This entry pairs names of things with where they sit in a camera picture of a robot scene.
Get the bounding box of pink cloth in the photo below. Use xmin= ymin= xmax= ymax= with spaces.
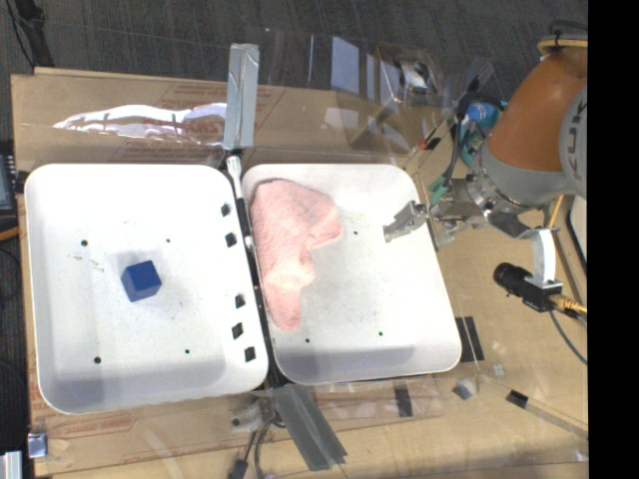
xmin=248 ymin=178 xmax=345 ymax=333

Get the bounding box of blue cube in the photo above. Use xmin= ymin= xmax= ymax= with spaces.
xmin=120 ymin=259 xmax=164 ymax=303

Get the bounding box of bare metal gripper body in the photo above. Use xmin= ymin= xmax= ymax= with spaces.
xmin=426 ymin=176 xmax=502 ymax=235

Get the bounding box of brown cardboard board red print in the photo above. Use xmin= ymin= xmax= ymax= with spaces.
xmin=9 ymin=66 xmax=589 ymax=479

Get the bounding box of black cylinder on white bracket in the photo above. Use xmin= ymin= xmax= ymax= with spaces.
xmin=492 ymin=227 xmax=565 ymax=314

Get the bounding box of white plastic tray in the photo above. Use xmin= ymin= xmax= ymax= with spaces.
xmin=240 ymin=163 xmax=463 ymax=387
xmin=23 ymin=163 xmax=271 ymax=415

